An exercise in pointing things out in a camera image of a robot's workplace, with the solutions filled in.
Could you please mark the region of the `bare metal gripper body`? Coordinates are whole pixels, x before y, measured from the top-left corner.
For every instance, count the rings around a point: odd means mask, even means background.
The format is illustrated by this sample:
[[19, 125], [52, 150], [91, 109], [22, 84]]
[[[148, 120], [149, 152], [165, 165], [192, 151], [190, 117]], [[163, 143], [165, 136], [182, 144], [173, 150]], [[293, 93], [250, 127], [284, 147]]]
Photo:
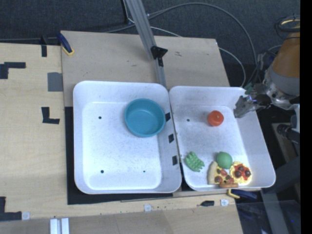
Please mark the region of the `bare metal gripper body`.
[[284, 110], [295, 110], [300, 105], [299, 96], [291, 96], [276, 87], [274, 83], [256, 83], [252, 90], [252, 103], [256, 110], [272, 105]]

